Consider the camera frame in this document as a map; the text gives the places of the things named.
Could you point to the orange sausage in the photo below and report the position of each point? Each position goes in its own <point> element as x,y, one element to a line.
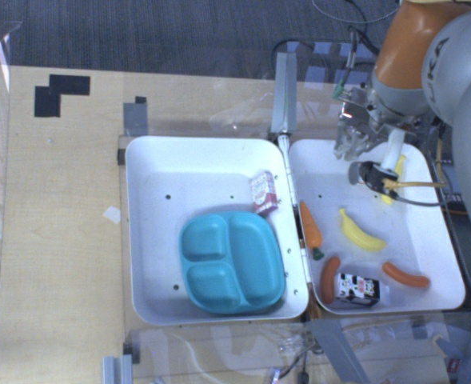
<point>405,276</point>
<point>329,280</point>

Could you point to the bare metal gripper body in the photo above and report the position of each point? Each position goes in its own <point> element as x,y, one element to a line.
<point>363,114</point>

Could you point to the red and white carton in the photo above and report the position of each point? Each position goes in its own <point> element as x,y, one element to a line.
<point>264,192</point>

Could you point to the orange carrot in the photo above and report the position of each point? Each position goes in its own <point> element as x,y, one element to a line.
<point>311,230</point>

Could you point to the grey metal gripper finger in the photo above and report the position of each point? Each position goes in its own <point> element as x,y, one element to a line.
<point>344,142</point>
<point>363,144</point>

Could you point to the black and white carton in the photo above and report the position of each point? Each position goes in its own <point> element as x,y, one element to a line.
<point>357,288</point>

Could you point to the white plastic tray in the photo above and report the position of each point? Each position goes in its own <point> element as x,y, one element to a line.
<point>415,234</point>
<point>203,174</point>

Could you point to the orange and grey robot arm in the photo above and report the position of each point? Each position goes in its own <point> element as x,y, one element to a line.
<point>455,74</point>

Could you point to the blue divided plate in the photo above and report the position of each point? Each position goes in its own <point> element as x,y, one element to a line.
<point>251,254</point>

